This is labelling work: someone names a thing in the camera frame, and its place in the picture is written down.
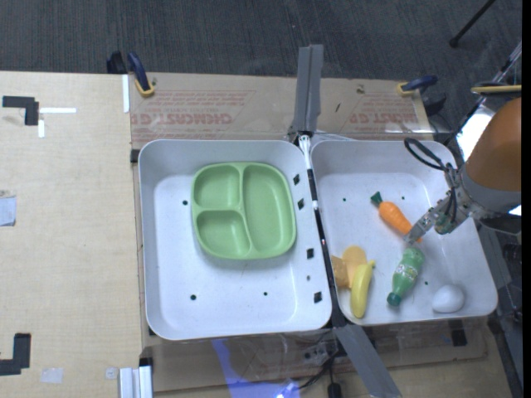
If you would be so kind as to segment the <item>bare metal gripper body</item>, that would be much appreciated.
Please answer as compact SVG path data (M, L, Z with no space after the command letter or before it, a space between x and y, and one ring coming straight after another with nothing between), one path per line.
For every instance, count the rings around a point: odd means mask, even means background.
M462 187L453 187L426 213L430 225L460 225L473 216L474 203Z

